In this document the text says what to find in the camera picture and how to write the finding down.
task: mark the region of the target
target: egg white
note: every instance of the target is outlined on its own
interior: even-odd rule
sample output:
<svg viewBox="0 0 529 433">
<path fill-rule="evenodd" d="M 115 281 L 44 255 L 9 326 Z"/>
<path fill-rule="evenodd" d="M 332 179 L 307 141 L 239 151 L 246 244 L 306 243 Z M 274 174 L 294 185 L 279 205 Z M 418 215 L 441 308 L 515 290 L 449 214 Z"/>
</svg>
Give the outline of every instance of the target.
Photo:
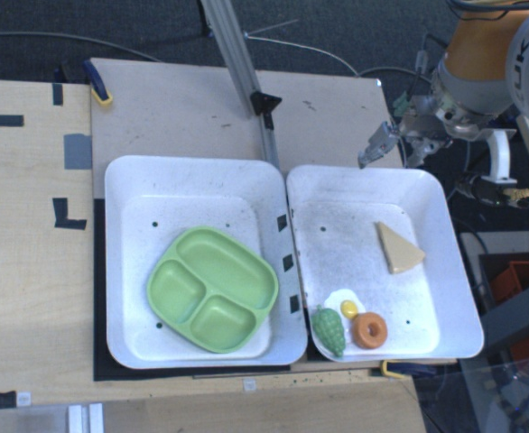
<svg viewBox="0 0 529 433">
<path fill-rule="evenodd" d="M 353 324 L 353 321 L 351 319 L 346 318 L 340 310 L 340 304 L 346 299 L 352 301 L 353 303 L 355 303 L 355 305 L 357 305 L 358 313 L 365 313 L 367 311 L 365 305 L 363 305 L 361 300 L 358 299 L 357 294 L 351 289 L 339 289 L 331 292 L 331 294 L 324 301 L 323 307 L 334 309 L 339 313 L 340 320 L 343 323 L 343 327 L 345 328 L 345 341 L 347 343 L 351 343 L 353 341 L 353 337 L 351 336 L 350 329 L 351 325 Z"/>
</svg>

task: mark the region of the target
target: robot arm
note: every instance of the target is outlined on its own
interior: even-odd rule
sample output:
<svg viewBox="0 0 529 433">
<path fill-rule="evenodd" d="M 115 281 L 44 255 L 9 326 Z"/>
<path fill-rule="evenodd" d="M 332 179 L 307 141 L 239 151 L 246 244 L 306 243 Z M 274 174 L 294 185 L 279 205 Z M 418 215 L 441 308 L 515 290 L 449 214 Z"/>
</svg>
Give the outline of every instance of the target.
<svg viewBox="0 0 529 433">
<path fill-rule="evenodd" d="M 448 2 L 463 13 L 433 73 L 429 95 L 409 97 L 399 124 L 381 124 L 359 153 L 359 167 L 401 138 L 413 151 L 409 167 L 422 165 L 454 139 L 486 141 L 491 172 L 464 176 L 457 190 L 492 206 L 527 207 L 528 197 L 515 199 L 527 192 L 514 192 L 516 181 L 509 178 L 508 140 L 515 129 L 496 128 L 493 121 L 512 104 L 529 119 L 529 2 Z"/>
</svg>

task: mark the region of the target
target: egg yolk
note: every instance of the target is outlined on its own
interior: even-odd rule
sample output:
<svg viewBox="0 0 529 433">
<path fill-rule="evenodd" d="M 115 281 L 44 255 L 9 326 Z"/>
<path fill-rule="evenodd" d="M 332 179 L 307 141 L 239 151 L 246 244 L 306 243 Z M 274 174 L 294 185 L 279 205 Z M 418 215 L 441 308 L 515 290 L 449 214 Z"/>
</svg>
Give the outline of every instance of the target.
<svg viewBox="0 0 529 433">
<path fill-rule="evenodd" d="M 350 299 L 346 299 L 340 304 L 340 312 L 345 318 L 352 319 L 358 314 L 357 305 Z"/>
</svg>

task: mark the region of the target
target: white tray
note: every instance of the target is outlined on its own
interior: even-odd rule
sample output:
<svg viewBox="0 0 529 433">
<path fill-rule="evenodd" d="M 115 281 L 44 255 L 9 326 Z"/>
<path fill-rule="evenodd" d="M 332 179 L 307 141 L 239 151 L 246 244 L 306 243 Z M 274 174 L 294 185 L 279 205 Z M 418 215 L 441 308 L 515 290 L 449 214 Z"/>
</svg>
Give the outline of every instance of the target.
<svg viewBox="0 0 529 433">
<path fill-rule="evenodd" d="M 302 356 L 307 331 L 301 285 L 284 181 L 275 167 L 263 161 L 125 156 L 107 167 L 105 189 L 107 343 L 120 364 L 285 365 Z M 160 327 L 146 298 L 158 259 L 178 235 L 200 225 L 223 230 L 259 253 L 279 279 L 270 315 L 245 346 L 229 354 L 211 353 Z"/>
<path fill-rule="evenodd" d="M 483 330 L 441 184 L 422 170 L 304 165 L 287 178 L 293 235 L 312 314 L 334 290 L 350 289 L 380 314 L 388 338 L 376 349 L 348 343 L 343 362 L 466 358 Z M 426 253 L 423 263 L 391 274 L 375 223 L 382 221 Z"/>
</svg>

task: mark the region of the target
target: green toy vegetable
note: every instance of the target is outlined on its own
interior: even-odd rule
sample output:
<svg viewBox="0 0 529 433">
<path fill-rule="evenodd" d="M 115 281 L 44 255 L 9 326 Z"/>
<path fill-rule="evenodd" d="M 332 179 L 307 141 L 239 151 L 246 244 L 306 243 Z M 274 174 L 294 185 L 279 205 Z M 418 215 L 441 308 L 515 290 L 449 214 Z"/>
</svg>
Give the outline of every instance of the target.
<svg viewBox="0 0 529 433">
<path fill-rule="evenodd" d="M 320 342 L 335 356 L 341 357 L 345 349 L 345 329 L 339 313 L 334 309 L 317 306 L 311 318 L 312 330 Z"/>
</svg>

